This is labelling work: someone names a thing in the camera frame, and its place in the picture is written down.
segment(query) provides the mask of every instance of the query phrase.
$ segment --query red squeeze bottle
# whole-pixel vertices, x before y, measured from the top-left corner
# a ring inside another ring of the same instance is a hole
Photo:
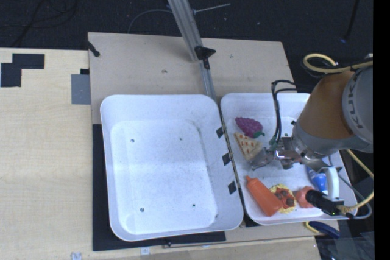
[[[258,178],[250,178],[247,175],[246,180],[248,181],[246,187],[268,217],[273,216],[281,207],[283,207],[283,202]]]

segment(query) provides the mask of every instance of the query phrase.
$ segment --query black connector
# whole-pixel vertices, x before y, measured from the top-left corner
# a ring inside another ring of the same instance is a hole
[[[340,210],[337,208],[337,206],[343,205],[344,201],[338,200],[334,202],[324,198],[324,196],[326,196],[324,193],[311,189],[306,193],[305,198],[314,207],[321,209],[324,213],[330,216],[340,215]]]

